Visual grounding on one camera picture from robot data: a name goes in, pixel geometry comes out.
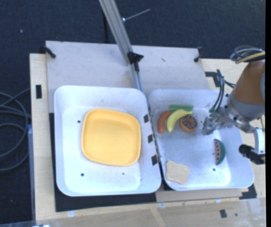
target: yellow plate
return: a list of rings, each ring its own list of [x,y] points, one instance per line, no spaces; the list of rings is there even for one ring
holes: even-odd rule
[[[132,165],[140,157],[140,124],[127,113],[90,110],[83,123],[81,147],[91,161],[112,166]]]

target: yellow cable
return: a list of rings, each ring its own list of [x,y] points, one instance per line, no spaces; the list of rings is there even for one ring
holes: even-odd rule
[[[263,56],[263,55],[265,55],[265,52],[256,53],[256,54],[254,54],[254,55],[250,55],[250,56],[247,56],[247,57],[245,57],[245,58],[242,58],[242,59],[236,61],[235,63],[236,63],[236,64],[239,64],[239,63],[244,62],[244,61],[246,61],[246,60],[250,60],[250,59],[253,59],[253,58],[256,58],[256,57],[259,57],[259,56]]]

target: white tray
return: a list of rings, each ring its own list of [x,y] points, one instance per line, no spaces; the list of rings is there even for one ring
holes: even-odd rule
[[[204,119],[209,115],[208,111],[217,96],[217,90],[204,89],[159,89],[149,95],[148,101],[164,175],[168,160],[190,167],[186,184],[168,181],[165,177],[167,184],[174,190],[246,188],[253,183],[254,175],[250,161],[238,151],[243,143],[239,129],[236,127],[220,129],[207,136],[201,133]],[[172,104],[193,106],[193,115],[198,120],[196,131],[185,133],[177,122],[172,132],[165,131],[163,134],[157,132],[160,114],[168,110]],[[224,161],[217,166],[213,139],[222,141],[226,149]]]
[[[133,115],[141,126],[139,160],[131,166],[107,166],[89,161],[81,150],[85,114],[106,108]],[[161,184],[145,95],[133,88],[62,86],[54,94],[56,182],[69,196],[151,193]]]

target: bread slice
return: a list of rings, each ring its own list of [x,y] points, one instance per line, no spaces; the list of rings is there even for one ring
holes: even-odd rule
[[[173,161],[166,162],[166,179],[179,184],[185,184],[190,173],[187,165],[175,163]]]

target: wooden table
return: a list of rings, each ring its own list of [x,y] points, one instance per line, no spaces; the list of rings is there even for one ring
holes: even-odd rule
[[[245,63],[236,65],[230,60],[223,59],[201,59],[204,71],[215,72],[219,69],[225,79],[235,83],[246,66]],[[37,224],[51,224],[56,222],[57,226],[99,226],[107,223],[109,226],[182,226],[185,218],[192,223],[190,226],[200,225],[213,214],[216,214],[214,226],[220,223],[233,224],[242,221],[264,221],[266,207],[265,189],[265,165],[252,164],[255,175],[254,186],[257,199],[240,201],[238,192],[225,191],[199,191],[197,193],[177,193],[168,195],[167,192],[156,193],[158,202],[137,205],[125,205],[114,207],[99,207],[74,211],[55,211],[54,180],[52,167],[52,154],[50,142],[50,125],[48,116],[48,90],[46,55],[30,54],[30,79],[31,79],[31,106],[32,106],[32,130],[33,130],[33,161],[34,161],[34,190],[35,190],[35,218]],[[208,78],[211,89],[216,88],[212,78]],[[40,85],[42,95],[37,98],[36,86]],[[261,127],[261,121],[255,121],[252,125]],[[254,145],[254,137],[251,134],[241,133],[243,141],[247,145]],[[249,191],[240,189],[239,193]],[[220,210],[226,210],[224,214],[234,217],[223,217]]]

